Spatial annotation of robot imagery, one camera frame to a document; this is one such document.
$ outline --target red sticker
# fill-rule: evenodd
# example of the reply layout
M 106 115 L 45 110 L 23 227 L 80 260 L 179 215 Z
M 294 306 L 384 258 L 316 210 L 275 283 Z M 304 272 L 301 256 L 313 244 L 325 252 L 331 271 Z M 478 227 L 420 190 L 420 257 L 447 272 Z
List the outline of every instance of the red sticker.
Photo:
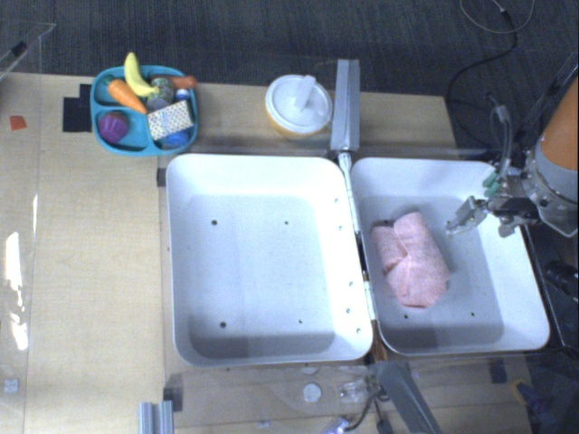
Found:
M 10 128 L 14 132 L 15 130 L 22 130 L 26 128 L 26 121 L 22 116 L 10 116 Z

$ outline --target yellow banana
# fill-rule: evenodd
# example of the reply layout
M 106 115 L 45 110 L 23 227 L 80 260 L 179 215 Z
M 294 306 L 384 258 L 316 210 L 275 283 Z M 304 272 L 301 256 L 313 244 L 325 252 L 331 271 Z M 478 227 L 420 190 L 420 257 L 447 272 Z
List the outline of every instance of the yellow banana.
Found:
M 125 59 L 125 80 L 139 97 L 148 97 L 159 92 L 159 87 L 151 87 L 142 78 L 137 55 L 133 52 L 130 52 Z

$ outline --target wooden table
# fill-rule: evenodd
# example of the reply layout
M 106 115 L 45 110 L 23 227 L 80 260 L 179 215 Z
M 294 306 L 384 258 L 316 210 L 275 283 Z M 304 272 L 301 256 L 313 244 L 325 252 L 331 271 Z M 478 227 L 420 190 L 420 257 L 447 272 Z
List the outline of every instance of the wooden table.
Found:
M 136 432 L 138 405 L 160 402 L 169 377 L 166 355 L 170 360 L 173 352 L 172 346 L 165 349 L 170 336 L 161 280 L 160 161 L 112 155 L 92 134 L 63 133 L 62 98 L 78 97 L 79 85 L 91 79 L 43 75 L 41 80 L 43 130 L 24 432 Z M 33 114 L 17 99 L 25 99 L 36 81 L 34 75 L 11 76 L 11 100 L 0 109 L 0 152 L 3 137 L 17 133 L 7 131 L 7 116 Z M 251 146 L 253 152 L 297 152 L 294 143 L 268 127 L 264 88 L 201 84 L 196 92 L 200 130 L 193 151 L 243 152 Z M 363 146 L 454 147 L 441 98 L 364 93 L 361 126 Z M 317 151 L 314 145 L 308 152 Z M 525 409 L 507 384 L 490 382 L 485 362 L 460 361 L 446 371 L 434 363 L 417 365 L 424 396 L 449 432 L 489 432 L 489 419 L 504 431 L 530 432 Z M 509 378 L 528 377 L 518 359 L 508 360 L 507 367 Z M 185 377 L 197 384 L 199 393 L 208 394 L 196 409 L 219 421 L 176 432 L 318 433 L 333 416 L 326 414 L 327 407 L 304 410 L 301 380 L 296 382 L 291 372 L 313 380 L 325 372 L 342 372 L 351 381 L 355 376 L 348 371 L 355 370 L 319 368 L 311 375 L 312 370 L 302 370 L 187 371 Z M 224 387 L 223 381 L 230 384 Z M 261 398 L 252 399 L 252 391 Z M 270 411 L 279 417 L 264 419 L 260 403 L 271 399 L 289 409 Z M 291 401 L 299 405 L 290 407 Z M 394 407 L 384 410 L 397 432 L 404 432 Z M 345 409 L 359 411 L 359 405 Z M 374 433 L 375 415 L 357 432 Z

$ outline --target orange carrot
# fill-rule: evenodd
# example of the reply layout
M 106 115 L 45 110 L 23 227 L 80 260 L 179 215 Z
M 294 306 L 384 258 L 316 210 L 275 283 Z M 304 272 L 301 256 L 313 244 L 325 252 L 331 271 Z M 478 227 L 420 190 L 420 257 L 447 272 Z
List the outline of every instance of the orange carrot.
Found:
M 135 92 L 125 81 L 121 79 L 111 79 L 106 81 L 108 82 L 107 92 L 119 104 L 134 109 L 136 112 L 140 112 L 141 114 L 147 114 L 147 108 L 145 108 L 145 105 L 140 99 L 138 99 L 138 96 L 135 95 Z
M 194 76 L 154 75 L 151 76 L 151 80 L 159 77 L 171 80 L 176 89 L 194 89 L 197 86 L 197 79 Z

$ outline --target blue tray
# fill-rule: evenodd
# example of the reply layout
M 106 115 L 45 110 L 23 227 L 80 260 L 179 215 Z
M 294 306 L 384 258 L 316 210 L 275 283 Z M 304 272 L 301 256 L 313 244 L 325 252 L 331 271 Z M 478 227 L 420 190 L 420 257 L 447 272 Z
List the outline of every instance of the blue tray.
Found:
M 148 79 L 154 75 L 183 76 L 184 74 L 177 69 L 166 68 L 164 66 L 141 66 L 141 75 Z M 92 130 L 99 143 L 111 153 L 124 156 L 160 156 L 174 155 L 185 151 L 195 141 L 198 129 L 197 100 L 195 92 L 189 90 L 191 98 L 189 106 L 193 116 L 193 126 L 186 129 L 188 140 L 185 145 L 163 149 L 162 144 L 153 140 L 150 134 L 147 122 L 147 116 L 119 105 L 107 92 L 105 84 L 106 76 L 113 76 L 116 79 L 124 79 L 125 70 L 122 66 L 110 68 L 101 72 L 92 82 L 90 88 L 90 118 L 92 120 Z M 99 119 L 105 114 L 119 111 L 122 112 L 128 120 L 128 133 L 121 140 L 112 145 L 106 142 L 99 133 Z

